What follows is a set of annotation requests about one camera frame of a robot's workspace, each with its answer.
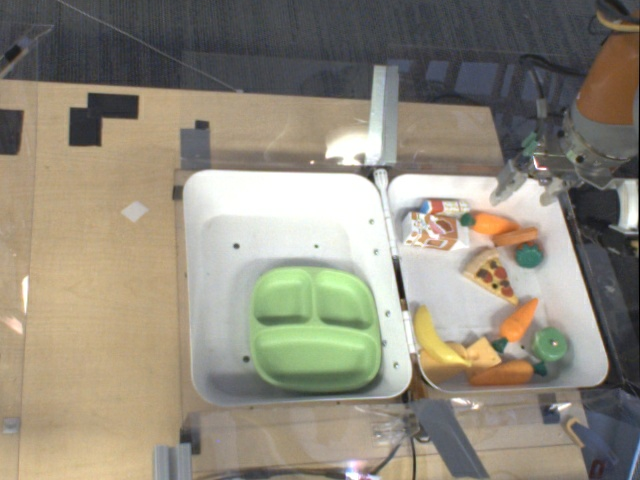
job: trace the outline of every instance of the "green divided plate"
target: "green divided plate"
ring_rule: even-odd
[[[283,267],[253,290],[251,355],[260,377],[303,393],[343,393],[373,380],[382,350],[371,290],[340,270]]]

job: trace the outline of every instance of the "white tray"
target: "white tray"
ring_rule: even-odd
[[[499,249],[516,295],[524,301],[531,297],[540,299],[527,334],[520,343],[509,344],[505,352],[513,357],[527,357],[533,333],[546,326],[557,327],[566,334],[569,351],[558,363],[547,365],[548,376],[536,375],[530,384],[499,390],[549,390],[600,384],[607,374],[607,356],[559,204],[540,206],[542,189],[529,180],[515,195],[494,208],[489,203],[489,195],[495,185],[494,178],[475,176],[397,177],[389,186],[389,202],[398,241],[403,239],[400,229],[403,217],[427,198],[464,199],[474,210],[502,214],[523,226],[536,226],[540,231],[539,242],[546,251],[544,262],[537,268],[521,268],[513,259],[513,248]],[[439,335],[444,340],[465,345],[480,336],[497,338],[500,323],[514,310],[511,304],[462,276],[467,258],[479,248],[492,246],[488,237],[473,231],[470,235],[471,247],[457,251],[399,244],[409,309],[414,312],[420,304],[426,304]],[[437,387],[455,393],[497,390],[471,387],[464,375]]]
[[[375,186],[353,174],[202,171],[184,189],[192,378],[218,405],[392,398],[411,378],[389,240]],[[281,266],[337,268],[371,288],[382,366],[365,388],[308,396],[264,382],[249,353],[250,297]]]

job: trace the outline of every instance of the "wooden table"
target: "wooden table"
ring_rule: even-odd
[[[172,200],[180,129],[208,121],[221,163],[322,163],[332,137],[366,129],[369,102],[12,81],[0,81],[0,89],[0,108],[26,112],[23,151],[0,157],[0,179],[14,180],[0,205],[34,191],[30,255],[24,233],[15,243],[30,257],[19,478],[151,478],[154,446],[175,445],[188,412],[216,410],[197,395],[182,398],[190,383],[188,375],[181,379]],[[104,119],[102,147],[70,147],[69,109],[86,107],[89,92],[138,95],[139,117]],[[18,97],[27,93],[35,96]],[[399,122],[400,160],[445,171],[458,165],[493,173],[502,165],[486,108],[401,104]],[[34,182],[19,173],[35,133]],[[148,208],[135,223],[121,214],[134,202]],[[19,379],[21,364],[20,356],[3,368],[15,368]],[[576,393],[562,396],[578,406]],[[585,476],[578,448],[557,425],[530,418],[471,426],[494,472]],[[523,433],[532,432],[537,444],[526,444]],[[0,465],[0,476],[12,478],[17,442],[2,437],[7,467]],[[512,453],[499,452],[503,445]],[[428,475],[419,478],[447,478],[432,445],[420,446],[418,467]],[[409,463],[401,453],[385,473],[407,478]]]

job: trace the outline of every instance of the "dark floor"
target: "dark floor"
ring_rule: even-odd
[[[395,64],[403,101],[491,106],[511,157],[535,115],[519,56],[588,69],[605,38],[594,1],[0,0],[0,48],[50,24],[14,77],[364,99],[373,65]],[[541,75],[557,114],[580,79]],[[638,262],[611,262],[637,320]]]

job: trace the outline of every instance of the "yellow banana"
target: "yellow banana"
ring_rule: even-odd
[[[413,328],[420,346],[432,358],[444,364],[471,366],[471,361],[460,357],[455,350],[440,339],[433,326],[431,313],[426,306],[420,306],[413,317]]]

